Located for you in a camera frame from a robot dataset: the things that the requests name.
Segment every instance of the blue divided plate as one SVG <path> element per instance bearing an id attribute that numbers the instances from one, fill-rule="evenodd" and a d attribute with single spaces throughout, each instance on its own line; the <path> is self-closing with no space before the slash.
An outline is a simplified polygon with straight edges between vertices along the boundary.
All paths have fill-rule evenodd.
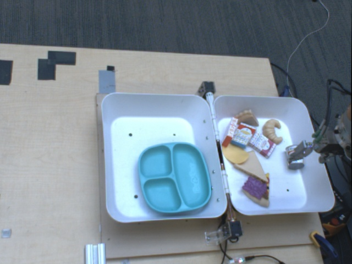
<path id="1" fill-rule="evenodd" d="M 194 210 L 210 199 L 207 165 L 192 144 L 176 142 L 149 147 L 139 157 L 138 170 L 144 198 L 158 212 Z"/>

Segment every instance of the table surface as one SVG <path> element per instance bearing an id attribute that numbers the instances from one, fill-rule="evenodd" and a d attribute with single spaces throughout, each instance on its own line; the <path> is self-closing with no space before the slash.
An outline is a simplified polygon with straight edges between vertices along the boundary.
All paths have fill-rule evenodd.
<path id="1" fill-rule="evenodd" d="M 48 51 L 76 52 L 76 65 L 57 65 L 55 81 L 38 80 L 38 59 Z M 13 61 L 10 85 L 0 85 L 0 229 L 12 229 L 0 239 L 2 263 L 84 263 L 84 246 L 101 242 L 96 95 L 98 71 L 107 65 L 115 66 L 118 92 L 194 94 L 214 81 L 216 95 L 277 96 L 266 58 L 0 44 L 0 59 Z M 309 240 L 313 230 L 322 232 L 317 213 L 241 218 L 243 243 L 231 245 L 231 256 L 322 263 Z M 165 245 L 147 256 L 153 241 L 119 237 L 126 253 L 108 263 L 222 259 L 217 247 L 187 239 L 177 239 L 174 252 Z"/>

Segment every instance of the white plastic tray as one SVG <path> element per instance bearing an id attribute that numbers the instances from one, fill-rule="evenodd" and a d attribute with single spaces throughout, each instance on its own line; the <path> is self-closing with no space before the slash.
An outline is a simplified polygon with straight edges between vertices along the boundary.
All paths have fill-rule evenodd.
<path id="1" fill-rule="evenodd" d="M 226 210 L 221 169 L 208 104 L 194 95 L 112 93 L 102 102 L 106 206 L 119 222 L 215 218 Z M 212 192 L 202 208 L 160 213 L 144 200 L 138 158 L 146 148 L 187 142 L 202 152 Z"/>
<path id="2" fill-rule="evenodd" d="M 305 167 L 300 170 L 287 167 L 285 148 L 302 140 L 312 141 L 314 133 L 308 110 L 301 101 L 282 97 L 219 96 L 214 107 L 220 138 L 225 137 L 231 117 L 245 109 L 251 109 L 257 116 L 259 132 L 271 118 L 281 123 L 281 129 L 276 129 L 276 133 L 283 137 L 283 142 L 276 146 L 269 158 L 256 153 L 265 173 L 270 175 L 268 208 L 245 196 L 241 188 L 248 175 L 235 169 L 224 158 L 231 201 L 239 212 L 245 215 L 324 212 L 333 207 L 332 188 L 324 164 L 318 162 L 317 153 L 304 158 Z"/>

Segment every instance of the blue handle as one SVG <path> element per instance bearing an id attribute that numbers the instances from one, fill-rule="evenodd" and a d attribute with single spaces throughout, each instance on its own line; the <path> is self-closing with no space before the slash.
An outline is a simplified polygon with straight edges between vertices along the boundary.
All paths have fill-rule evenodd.
<path id="1" fill-rule="evenodd" d="M 331 258 L 337 259 L 339 255 L 337 254 L 335 248 L 329 243 L 324 237 L 320 236 L 319 234 L 315 234 L 314 238 L 320 244 L 322 250 Z"/>

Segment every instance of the gray floor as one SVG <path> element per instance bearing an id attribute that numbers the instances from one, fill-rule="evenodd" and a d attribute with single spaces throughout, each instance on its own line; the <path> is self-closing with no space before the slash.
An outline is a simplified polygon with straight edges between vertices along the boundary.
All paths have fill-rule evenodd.
<path id="1" fill-rule="evenodd" d="M 299 99 L 319 122 L 327 79 L 351 87 L 352 0 L 321 1 L 329 22 L 289 66 Z M 326 19 L 312 0 L 0 0 L 0 42 L 267 57 L 286 69 L 298 43 Z M 281 92 L 285 75 L 273 72 Z M 331 127 L 350 101 L 333 94 Z M 350 252 L 343 255 L 352 262 Z"/>

